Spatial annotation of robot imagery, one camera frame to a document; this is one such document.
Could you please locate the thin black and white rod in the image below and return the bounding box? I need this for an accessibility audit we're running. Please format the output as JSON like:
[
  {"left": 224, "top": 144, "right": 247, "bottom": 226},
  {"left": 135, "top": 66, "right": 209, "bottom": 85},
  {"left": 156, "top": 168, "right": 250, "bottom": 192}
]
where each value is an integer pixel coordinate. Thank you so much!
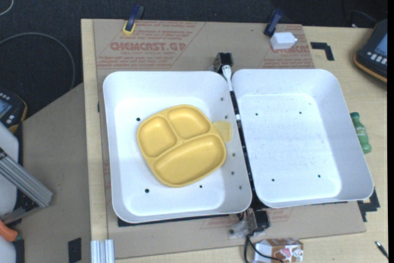
[{"left": 222, "top": 65, "right": 258, "bottom": 210}]

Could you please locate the white plastic tray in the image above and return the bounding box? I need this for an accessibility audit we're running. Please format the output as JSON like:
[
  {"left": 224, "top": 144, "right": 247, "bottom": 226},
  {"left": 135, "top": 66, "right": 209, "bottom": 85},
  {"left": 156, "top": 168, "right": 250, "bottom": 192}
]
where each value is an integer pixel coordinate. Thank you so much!
[
  {"left": 102, "top": 70, "right": 253, "bottom": 224},
  {"left": 230, "top": 68, "right": 375, "bottom": 209}
]

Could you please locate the yellow divided plate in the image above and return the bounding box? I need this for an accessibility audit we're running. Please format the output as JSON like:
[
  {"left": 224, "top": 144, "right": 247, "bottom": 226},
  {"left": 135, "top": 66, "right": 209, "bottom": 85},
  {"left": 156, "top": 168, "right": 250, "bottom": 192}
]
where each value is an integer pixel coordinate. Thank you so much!
[{"left": 136, "top": 104, "right": 228, "bottom": 188}]

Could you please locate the brown and white carton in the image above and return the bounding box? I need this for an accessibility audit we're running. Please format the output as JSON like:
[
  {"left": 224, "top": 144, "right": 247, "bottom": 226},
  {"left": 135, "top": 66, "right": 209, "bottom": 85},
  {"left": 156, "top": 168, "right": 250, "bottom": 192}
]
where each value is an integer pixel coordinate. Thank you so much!
[{"left": 254, "top": 237, "right": 305, "bottom": 263}]

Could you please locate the brown cardboard board red print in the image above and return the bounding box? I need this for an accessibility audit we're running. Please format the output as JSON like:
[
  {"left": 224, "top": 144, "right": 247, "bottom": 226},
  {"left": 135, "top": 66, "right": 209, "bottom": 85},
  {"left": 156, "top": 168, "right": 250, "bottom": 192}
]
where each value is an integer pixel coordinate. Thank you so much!
[{"left": 92, "top": 19, "right": 367, "bottom": 259}]

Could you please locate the green plastic bottle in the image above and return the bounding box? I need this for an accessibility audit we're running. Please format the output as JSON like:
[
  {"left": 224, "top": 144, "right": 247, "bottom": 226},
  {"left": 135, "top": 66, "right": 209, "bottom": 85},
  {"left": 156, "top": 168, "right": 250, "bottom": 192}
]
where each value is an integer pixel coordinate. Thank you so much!
[{"left": 350, "top": 111, "right": 372, "bottom": 155}]

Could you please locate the black block with thin wires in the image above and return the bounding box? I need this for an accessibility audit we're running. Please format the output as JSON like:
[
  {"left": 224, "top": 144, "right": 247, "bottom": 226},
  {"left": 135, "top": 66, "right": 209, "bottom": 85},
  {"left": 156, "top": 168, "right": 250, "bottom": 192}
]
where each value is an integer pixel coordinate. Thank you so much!
[
  {"left": 209, "top": 52, "right": 234, "bottom": 72},
  {"left": 228, "top": 209, "right": 271, "bottom": 240}
]

